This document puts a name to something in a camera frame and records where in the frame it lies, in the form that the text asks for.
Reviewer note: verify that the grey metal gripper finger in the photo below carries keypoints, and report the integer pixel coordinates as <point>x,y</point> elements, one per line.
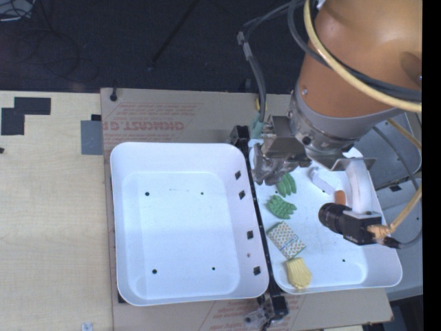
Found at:
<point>277,174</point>
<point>258,169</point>

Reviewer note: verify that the orange sausage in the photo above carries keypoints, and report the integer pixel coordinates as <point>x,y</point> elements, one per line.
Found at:
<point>340,197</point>

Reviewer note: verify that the patterned beige packet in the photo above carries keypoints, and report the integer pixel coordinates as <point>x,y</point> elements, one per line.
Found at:
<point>286,240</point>

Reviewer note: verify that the thin black rod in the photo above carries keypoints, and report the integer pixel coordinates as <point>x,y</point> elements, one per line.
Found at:
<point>259,212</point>

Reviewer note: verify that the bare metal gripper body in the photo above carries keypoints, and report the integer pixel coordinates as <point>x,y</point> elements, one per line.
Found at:
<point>287,147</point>

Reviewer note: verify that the brown cardboard board red print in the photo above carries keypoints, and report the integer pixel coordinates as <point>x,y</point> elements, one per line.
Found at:
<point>155,122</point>

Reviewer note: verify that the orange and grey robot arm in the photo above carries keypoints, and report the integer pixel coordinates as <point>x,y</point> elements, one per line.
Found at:
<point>358,47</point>

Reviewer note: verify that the white plastic tray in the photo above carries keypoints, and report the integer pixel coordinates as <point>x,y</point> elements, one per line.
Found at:
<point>182,226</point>
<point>330,253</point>

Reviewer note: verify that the yellow ridged toy food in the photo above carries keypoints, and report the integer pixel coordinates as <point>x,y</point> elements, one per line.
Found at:
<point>298,273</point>

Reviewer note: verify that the green pea pods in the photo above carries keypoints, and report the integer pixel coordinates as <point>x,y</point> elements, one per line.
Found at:
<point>286,185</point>
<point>280,207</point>

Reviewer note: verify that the black cylinder on white bracket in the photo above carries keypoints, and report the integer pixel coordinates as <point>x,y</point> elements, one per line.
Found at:
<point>348,222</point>

